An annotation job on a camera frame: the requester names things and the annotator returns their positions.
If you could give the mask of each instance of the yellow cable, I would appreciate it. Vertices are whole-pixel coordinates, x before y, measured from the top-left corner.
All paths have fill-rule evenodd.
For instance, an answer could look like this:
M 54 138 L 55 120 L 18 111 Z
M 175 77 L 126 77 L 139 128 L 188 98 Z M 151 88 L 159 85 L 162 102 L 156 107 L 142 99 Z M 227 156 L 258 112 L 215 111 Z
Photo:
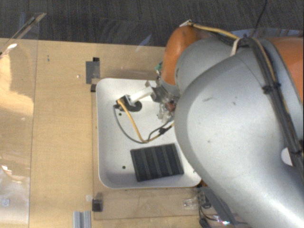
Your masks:
M 144 139 L 142 138 L 141 134 L 139 133 L 139 130 L 138 130 L 137 126 L 136 126 L 136 123 L 135 123 L 134 119 L 132 118 L 132 116 L 131 116 L 129 110 L 128 110 L 127 107 L 124 105 L 124 102 L 123 102 L 121 99 L 118 99 L 118 100 L 117 100 L 117 103 L 123 108 L 123 110 L 124 110 L 125 113 L 127 114 L 128 118 L 130 119 L 130 121 L 131 121 L 131 123 L 132 123 L 132 126 L 133 126 L 134 130 L 136 131 L 137 136 L 138 136 L 139 139 L 142 141 L 142 143 L 149 143 L 149 142 L 151 142 L 151 141 L 157 139 L 157 138 L 160 136 L 160 134 L 158 134 L 158 135 L 156 135 L 155 137 L 153 137 L 153 138 L 151 138 L 151 139 L 149 139 L 149 140 L 144 140 Z
M 228 31 L 225 31 L 223 29 L 202 26 L 202 25 L 199 25 L 199 24 L 194 24 L 194 23 L 192 23 L 190 21 L 188 21 L 186 24 L 189 25 L 189 26 L 193 26 L 194 28 L 197 28 L 197 29 L 202 29 L 202 30 L 206 30 L 206 31 L 210 31 L 210 32 L 220 33 L 220 34 L 226 35 L 226 36 L 228 36 L 228 37 L 230 37 L 232 39 L 239 39 L 238 36 L 236 36 L 236 35 L 228 32 Z
M 133 125 L 133 128 L 134 128 L 134 130 L 136 131 L 136 134 L 137 134 L 137 136 L 139 137 L 139 139 L 140 139 L 142 142 L 144 142 L 144 143 L 148 143 L 149 141 L 146 141 L 146 140 L 144 140 L 144 139 L 142 138 L 142 136 L 141 136 L 141 134 L 139 133 L 139 130 L 138 130 L 137 126 L 136 126 L 135 121 L 133 120 L 131 114 L 129 113 L 129 111 L 128 111 L 128 109 L 127 109 L 127 107 L 124 105 L 124 103 L 121 101 L 121 99 L 117 100 L 117 103 L 123 108 L 123 110 L 124 110 L 125 113 L 127 114 L 127 116 L 128 116 L 128 118 L 130 119 L 130 121 L 131 121 L 131 123 L 132 123 L 132 125 Z

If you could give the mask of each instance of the wooden table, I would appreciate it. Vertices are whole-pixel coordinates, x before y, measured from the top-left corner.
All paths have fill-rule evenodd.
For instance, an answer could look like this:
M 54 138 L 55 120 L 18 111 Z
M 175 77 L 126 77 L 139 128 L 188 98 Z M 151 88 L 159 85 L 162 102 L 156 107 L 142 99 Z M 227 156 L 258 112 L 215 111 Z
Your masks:
M 100 58 L 102 77 L 154 79 L 164 48 L 38 42 L 30 188 L 30 228 L 68 228 L 91 209 L 92 106 L 85 64 Z M 197 216 L 94 220 L 94 228 L 195 228 Z

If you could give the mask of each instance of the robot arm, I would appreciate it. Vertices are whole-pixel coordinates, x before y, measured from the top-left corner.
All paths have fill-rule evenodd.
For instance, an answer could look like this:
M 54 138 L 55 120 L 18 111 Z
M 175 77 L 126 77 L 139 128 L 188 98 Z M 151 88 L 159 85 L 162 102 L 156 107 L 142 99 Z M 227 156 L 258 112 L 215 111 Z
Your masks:
M 247 40 L 256 41 L 239 43 Z M 217 195 L 254 228 L 304 227 L 303 38 L 256 44 L 266 56 L 258 58 L 258 49 L 245 43 L 230 56 L 232 46 L 215 36 L 196 40 L 170 69 L 165 59 L 172 53 L 166 55 L 166 49 L 161 86 L 180 94 L 174 113 L 176 137 Z M 267 68 L 263 71 L 260 65 L 263 59 L 271 63 L 269 80 L 274 74 L 277 93 L 265 87 L 270 82 Z M 174 81 L 168 76 L 172 67 Z M 280 109 L 287 109 L 287 120 Z M 285 147 L 294 167 L 281 159 Z

